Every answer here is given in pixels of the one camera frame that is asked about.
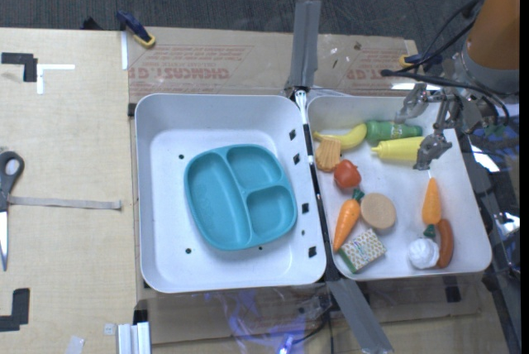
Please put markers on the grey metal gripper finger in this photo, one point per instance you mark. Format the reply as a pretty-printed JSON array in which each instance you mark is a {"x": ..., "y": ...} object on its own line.
[
  {"x": 411, "y": 102},
  {"x": 432, "y": 149}
]

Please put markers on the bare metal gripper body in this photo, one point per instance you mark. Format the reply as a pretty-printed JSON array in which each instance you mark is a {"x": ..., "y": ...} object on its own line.
[{"x": 452, "y": 108}]

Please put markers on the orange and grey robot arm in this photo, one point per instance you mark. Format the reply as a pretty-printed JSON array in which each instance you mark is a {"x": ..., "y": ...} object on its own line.
[{"x": 496, "y": 30}]

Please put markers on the yellow bottle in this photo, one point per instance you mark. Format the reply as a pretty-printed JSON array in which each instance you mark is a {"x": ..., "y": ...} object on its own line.
[{"x": 398, "y": 149}]

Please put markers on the green bottle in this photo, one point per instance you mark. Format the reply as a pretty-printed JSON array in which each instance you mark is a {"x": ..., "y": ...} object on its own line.
[{"x": 384, "y": 131}]

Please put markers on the white plastic tray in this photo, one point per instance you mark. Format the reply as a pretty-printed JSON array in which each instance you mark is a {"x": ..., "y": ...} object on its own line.
[
  {"x": 165, "y": 220},
  {"x": 396, "y": 178}
]

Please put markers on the orange carrot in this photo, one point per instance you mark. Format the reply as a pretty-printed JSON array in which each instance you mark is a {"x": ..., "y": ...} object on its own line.
[
  {"x": 431, "y": 203},
  {"x": 346, "y": 220}
]

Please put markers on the yellow banana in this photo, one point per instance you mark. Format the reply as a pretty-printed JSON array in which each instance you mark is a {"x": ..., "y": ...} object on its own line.
[{"x": 351, "y": 137}]

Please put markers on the tan round biscuit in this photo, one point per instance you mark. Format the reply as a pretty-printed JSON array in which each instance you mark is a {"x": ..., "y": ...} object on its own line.
[{"x": 378, "y": 211}]

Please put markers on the red pepper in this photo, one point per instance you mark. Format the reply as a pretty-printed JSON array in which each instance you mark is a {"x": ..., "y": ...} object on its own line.
[{"x": 347, "y": 175}]

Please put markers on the orange sausage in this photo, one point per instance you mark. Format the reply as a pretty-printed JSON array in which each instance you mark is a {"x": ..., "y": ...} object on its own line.
[{"x": 446, "y": 242}]

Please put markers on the orange ridged toy food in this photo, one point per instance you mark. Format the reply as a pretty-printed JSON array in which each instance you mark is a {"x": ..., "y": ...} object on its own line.
[{"x": 327, "y": 154}]

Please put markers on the white garlic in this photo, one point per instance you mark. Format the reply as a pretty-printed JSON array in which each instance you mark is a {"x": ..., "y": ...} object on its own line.
[{"x": 423, "y": 254}]

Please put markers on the patterned green-edged carton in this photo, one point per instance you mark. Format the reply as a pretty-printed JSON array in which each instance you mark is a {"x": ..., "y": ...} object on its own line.
[{"x": 363, "y": 250}]

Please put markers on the brown cardboard board red print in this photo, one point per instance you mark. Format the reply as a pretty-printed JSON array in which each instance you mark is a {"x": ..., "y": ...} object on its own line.
[{"x": 206, "y": 54}]

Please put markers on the blue divided plate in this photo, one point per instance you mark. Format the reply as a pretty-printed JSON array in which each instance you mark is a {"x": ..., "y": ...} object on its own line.
[{"x": 215, "y": 195}]

